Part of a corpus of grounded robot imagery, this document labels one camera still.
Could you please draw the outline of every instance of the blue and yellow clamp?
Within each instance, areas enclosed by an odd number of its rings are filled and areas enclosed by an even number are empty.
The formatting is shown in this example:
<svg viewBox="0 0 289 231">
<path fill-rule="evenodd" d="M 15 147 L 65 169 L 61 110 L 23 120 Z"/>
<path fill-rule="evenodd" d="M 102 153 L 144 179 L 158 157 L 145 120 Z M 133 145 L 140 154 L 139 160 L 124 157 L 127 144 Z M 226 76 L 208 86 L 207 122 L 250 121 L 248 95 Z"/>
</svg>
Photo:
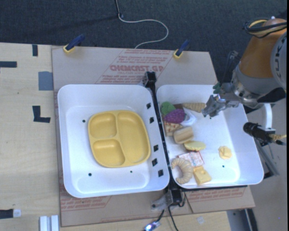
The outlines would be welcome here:
<svg viewBox="0 0 289 231">
<path fill-rule="evenodd" d="M 85 36 L 83 34 L 80 34 L 79 36 L 74 38 L 72 41 L 70 41 L 69 44 L 63 47 L 64 52 L 67 54 L 71 53 L 75 49 L 75 46 L 81 45 L 81 42 L 83 42 L 84 39 L 85 39 Z"/>
<path fill-rule="evenodd" d="M 179 59 L 182 56 L 183 51 L 189 48 L 189 42 L 190 40 L 188 39 L 184 41 L 181 47 L 173 53 L 174 58 Z"/>
</svg>

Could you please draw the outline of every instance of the beige table surface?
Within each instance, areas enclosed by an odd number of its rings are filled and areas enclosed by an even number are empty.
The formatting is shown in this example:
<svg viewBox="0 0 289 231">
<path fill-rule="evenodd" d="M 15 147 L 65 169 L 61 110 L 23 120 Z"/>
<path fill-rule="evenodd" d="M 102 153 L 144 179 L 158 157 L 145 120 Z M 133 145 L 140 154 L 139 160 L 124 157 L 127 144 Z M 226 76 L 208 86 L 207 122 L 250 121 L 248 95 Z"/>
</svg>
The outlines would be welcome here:
<svg viewBox="0 0 289 231">
<path fill-rule="evenodd" d="M 0 230 L 39 230 L 40 216 L 60 215 L 53 91 L 40 91 L 38 72 L 52 72 L 52 51 L 39 45 L 0 43 L 0 209 L 20 209 L 21 217 L 0 219 Z M 33 122 L 32 106 L 50 123 Z M 226 212 L 175 216 L 180 231 L 230 231 Z M 153 219 L 64 227 L 60 230 L 142 230 Z M 175 230 L 170 217 L 156 230 Z"/>
</svg>

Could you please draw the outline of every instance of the toy lemon slice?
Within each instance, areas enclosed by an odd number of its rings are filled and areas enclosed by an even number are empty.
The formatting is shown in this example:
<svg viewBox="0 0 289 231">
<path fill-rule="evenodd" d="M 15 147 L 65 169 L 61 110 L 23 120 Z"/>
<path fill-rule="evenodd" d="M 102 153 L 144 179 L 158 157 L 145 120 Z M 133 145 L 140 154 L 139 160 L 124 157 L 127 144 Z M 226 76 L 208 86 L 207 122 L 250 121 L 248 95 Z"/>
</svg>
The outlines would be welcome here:
<svg viewBox="0 0 289 231">
<path fill-rule="evenodd" d="M 88 134 L 95 160 L 105 167 L 134 166 L 151 154 L 144 122 L 132 111 L 114 110 L 91 116 Z"/>
</svg>

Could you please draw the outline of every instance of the white tray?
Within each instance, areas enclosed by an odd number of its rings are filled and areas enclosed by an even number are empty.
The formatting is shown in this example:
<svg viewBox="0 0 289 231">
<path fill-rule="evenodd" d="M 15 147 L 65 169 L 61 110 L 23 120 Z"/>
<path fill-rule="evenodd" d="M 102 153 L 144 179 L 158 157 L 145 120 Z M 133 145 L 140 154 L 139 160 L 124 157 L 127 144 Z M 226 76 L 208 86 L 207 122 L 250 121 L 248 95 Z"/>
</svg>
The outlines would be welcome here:
<svg viewBox="0 0 289 231">
<path fill-rule="evenodd" d="M 211 85 L 165 85 L 157 90 L 159 107 L 163 102 L 206 103 L 212 94 Z M 244 108 L 228 108 L 218 116 L 204 117 L 201 113 L 192 111 L 197 121 L 193 125 L 194 140 L 206 144 L 206 149 L 200 151 L 204 168 L 212 180 L 197 185 L 194 178 L 186 184 L 178 184 L 186 189 L 230 187 L 253 185 L 262 181 L 263 167 L 253 137 L 243 131 L 248 121 Z M 181 144 L 176 144 L 173 137 L 165 137 L 170 161 L 180 154 L 187 153 Z M 223 160 L 218 153 L 219 146 L 231 148 L 233 156 Z M 178 167 L 172 170 L 173 178 L 180 176 Z"/>
<path fill-rule="evenodd" d="M 134 111 L 143 119 L 151 146 L 151 155 L 144 163 L 107 168 L 95 161 L 88 121 L 92 115 L 110 110 Z M 64 185 L 72 196 L 151 192 L 169 184 L 166 157 L 148 89 L 139 85 L 66 85 L 58 92 L 58 111 Z"/>
</svg>

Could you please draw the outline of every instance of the yellow plate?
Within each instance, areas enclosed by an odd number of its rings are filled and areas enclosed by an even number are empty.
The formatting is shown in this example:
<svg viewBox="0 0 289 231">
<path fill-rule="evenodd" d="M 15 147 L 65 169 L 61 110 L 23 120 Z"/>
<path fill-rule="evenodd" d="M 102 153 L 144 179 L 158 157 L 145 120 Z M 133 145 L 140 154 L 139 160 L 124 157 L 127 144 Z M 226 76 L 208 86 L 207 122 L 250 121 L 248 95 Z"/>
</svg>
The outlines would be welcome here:
<svg viewBox="0 0 289 231">
<path fill-rule="evenodd" d="M 88 133 L 93 156 L 102 166 L 134 166 L 151 154 L 144 122 L 135 112 L 115 110 L 95 114 L 89 120 Z"/>
</svg>

